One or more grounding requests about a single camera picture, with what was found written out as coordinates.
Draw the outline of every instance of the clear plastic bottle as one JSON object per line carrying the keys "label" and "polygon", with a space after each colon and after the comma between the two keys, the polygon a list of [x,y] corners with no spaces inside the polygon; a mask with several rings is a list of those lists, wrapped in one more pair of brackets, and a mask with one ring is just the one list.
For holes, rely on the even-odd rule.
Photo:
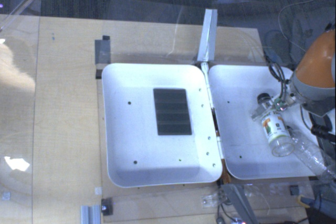
{"label": "clear plastic bottle", "polygon": [[336,165],[328,154],[318,145],[305,137],[299,130],[290,130],[295,143],[294,154],[323,183],[336,180]]}
{"label": "clear plastic bottle", "polygon": [[280,112],[273,107],[271,97],[267,93],[260,94],[257,101],[259,105],[264,106],[266,109],[261,115],[261,124],[268,144],[272,149],[272,154],[276,157],[289,155],[294,150],[294,143]]}

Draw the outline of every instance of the white wire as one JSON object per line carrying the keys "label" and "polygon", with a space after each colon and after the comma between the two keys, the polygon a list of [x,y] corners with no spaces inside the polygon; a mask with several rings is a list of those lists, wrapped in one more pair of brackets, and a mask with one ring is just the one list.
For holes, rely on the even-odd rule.
{"label": "white wire", "polygon": [[279,15],[278,15],[278,24],[279,24],[279,27],[280,27],[280,31],[282,33],[282,35],[289,41],[291,42],[293,45],[297,46],[298,48],[300,48],[301,50],[303,50],[304,52],[306,52],[306,50],[304,50],[303,48],[301,48],[299,45],[297,45],[296,43],[294,43],[293,41],[291,41],[284,33],[284,31],[282,30],[282,27],[281,27],[281,23],[280,23],[280,15],[281,13],[286,9],[286,8],[289,8],[291,6],[295,6],[295,5],[300,5],[300,4],[305,4],[305,3],[309,3],[309,2],[313,2],[315,0],[308,0],[308,1],[302,1],[302,2],[297,2],[297,3],[293,3],[293,4],[290,4],[290,5],[287,5],[285,7],[283,7],[280,12],[279,12]]}

